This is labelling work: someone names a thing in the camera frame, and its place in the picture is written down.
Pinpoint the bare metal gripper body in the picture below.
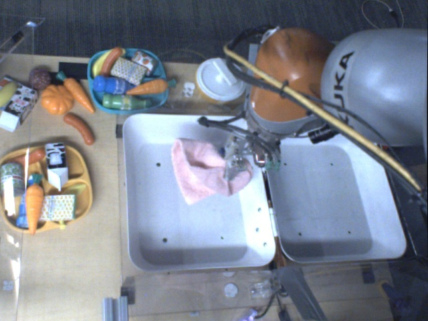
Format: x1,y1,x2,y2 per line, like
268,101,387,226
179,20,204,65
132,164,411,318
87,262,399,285
223,133,253,173

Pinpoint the pink cloth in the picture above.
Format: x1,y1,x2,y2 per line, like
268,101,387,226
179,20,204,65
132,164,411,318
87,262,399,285
171,137,254,206

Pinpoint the yellow cup with white lid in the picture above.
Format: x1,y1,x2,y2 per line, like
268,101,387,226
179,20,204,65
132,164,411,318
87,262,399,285
195,57,247,106

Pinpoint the blue divided plate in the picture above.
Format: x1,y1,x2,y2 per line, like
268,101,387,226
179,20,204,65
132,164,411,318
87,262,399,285
87,47,170,115

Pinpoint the white plastic tray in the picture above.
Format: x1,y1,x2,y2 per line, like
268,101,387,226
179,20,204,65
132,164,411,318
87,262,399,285
265,134,408,265
122,113,277,273

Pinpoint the orange carrot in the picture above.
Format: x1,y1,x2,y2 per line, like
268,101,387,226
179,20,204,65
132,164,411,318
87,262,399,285
25,173,45,237
126,78,177,97
55,71,96,114

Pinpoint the green bottle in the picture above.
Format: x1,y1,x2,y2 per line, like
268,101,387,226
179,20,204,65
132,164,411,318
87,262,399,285
102,93,153,111

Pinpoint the white can with orange print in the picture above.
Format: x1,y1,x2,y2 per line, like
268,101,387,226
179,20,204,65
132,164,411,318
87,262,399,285
130,50,159,77

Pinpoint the yellow patterned carton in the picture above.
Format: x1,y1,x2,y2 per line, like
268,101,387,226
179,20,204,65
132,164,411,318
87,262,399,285
39,193,78,222
110,56,148,87

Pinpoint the blue bottle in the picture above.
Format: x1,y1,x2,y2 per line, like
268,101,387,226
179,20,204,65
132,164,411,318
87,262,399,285
15,192,29,230
92,75,136,95

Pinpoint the brown sausage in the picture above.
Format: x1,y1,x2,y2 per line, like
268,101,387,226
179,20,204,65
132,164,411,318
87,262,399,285
13,146,47,166
100,46,124,77
63,112,96,146

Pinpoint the yellow divided plate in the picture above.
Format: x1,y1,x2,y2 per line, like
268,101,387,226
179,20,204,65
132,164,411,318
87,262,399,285
0,144,94,235

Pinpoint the yellow banana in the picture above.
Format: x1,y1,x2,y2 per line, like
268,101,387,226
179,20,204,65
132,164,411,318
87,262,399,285
91,49,126,78

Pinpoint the yellow green fruit slice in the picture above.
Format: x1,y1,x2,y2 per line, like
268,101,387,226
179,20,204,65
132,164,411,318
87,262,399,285
64,183,88,197

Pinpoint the cow print milk carton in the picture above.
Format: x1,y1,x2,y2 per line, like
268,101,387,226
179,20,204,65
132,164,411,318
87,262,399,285
44,142,70,192
0,75,39,134

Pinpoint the orange pumpkin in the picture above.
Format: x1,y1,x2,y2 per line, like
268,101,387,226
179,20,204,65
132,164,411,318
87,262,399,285
40,84,76,116

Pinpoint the dark brown ball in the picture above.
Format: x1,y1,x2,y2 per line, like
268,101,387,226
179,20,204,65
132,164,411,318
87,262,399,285
28,66,52,91

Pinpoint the green patterned can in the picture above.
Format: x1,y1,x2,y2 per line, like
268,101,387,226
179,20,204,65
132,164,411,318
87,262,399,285
0,162,26,197

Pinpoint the yellow green corn cob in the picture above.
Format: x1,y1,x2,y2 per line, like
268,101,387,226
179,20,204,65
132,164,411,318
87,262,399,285
0,81,18,108

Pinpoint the black cylinder on white bracket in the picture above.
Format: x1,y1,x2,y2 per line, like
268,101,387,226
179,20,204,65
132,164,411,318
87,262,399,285
308,127,338,145

